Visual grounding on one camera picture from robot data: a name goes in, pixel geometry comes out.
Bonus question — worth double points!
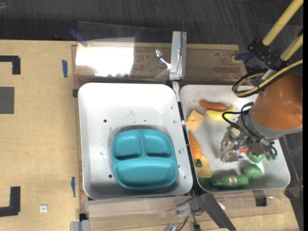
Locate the blue divided plate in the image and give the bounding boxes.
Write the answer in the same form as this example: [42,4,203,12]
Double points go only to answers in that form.
[111,128,179,191]

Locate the yellow pizza slice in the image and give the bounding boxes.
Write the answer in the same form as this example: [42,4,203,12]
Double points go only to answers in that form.
[194,155,213,179]

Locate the green pear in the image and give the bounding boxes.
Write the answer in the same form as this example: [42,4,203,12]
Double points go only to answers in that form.
[242,163,263,180]

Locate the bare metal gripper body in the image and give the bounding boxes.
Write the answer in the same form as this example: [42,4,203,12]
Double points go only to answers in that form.
[237,115,268,155]

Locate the yellow square biscuit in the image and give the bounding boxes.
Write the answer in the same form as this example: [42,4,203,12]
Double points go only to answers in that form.
[185,109,205,131]

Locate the yellow banana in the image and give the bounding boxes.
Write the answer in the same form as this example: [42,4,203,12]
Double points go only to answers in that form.
[205,104,237,121]

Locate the green bottle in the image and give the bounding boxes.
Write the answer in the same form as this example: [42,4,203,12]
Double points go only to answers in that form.
[208,174,250,190]

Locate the orange carrot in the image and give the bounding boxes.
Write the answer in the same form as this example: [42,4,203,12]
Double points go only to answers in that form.
[188,130,204,167]

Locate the green round toy fruit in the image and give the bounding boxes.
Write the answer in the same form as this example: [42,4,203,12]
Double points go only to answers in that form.
[247,150,265,164]

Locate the orange-red sausage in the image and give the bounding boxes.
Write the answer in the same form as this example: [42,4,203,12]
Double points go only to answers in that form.
[199,99,228,112]

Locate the white plastic tray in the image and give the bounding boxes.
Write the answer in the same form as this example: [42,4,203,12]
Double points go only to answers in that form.
[179,84,291,193]
[77,82,194,200]

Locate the green toy vegetable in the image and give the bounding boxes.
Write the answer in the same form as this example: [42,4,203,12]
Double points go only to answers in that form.
[198,176,213,188]

